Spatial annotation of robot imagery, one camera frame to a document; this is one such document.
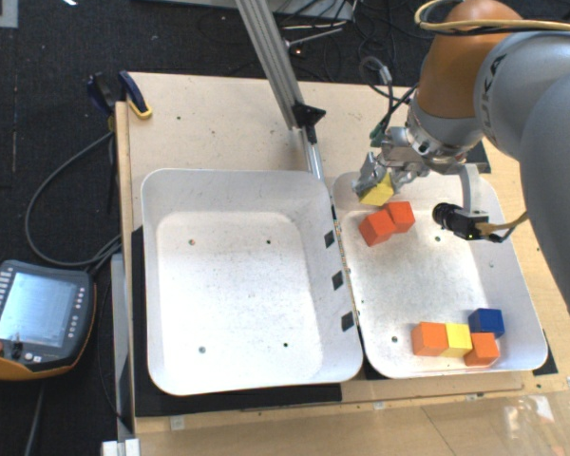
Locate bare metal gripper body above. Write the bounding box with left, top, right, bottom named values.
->
left=377, top=125, right=468, bottom=175

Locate yellow cube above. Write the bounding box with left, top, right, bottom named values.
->
left=359, top=173, right=396, bottom=208
left=443, top=322, right=474, bottom=359

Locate orange cube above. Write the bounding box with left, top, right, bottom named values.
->
left=410, top=321, right=449, bottom=358
left=358, top=208, right=399, bottom=248
left=463, top=332, right=502, bottom=369
left=384, top=200, right=417, bottom=234

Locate white plastic tray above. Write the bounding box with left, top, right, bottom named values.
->
left=140, top=167, right=365, bottom=397
left=332, top=170, right=550, bottom=381

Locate pale wood board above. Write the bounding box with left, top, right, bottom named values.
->
left=115, top=70, right=570, bottom=436

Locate blue cube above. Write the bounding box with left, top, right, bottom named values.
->
left=467, top=307, right=506, bottom=339

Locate black cylinder on white bracket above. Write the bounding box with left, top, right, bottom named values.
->
left=431, top=162, right=491, bottom=242

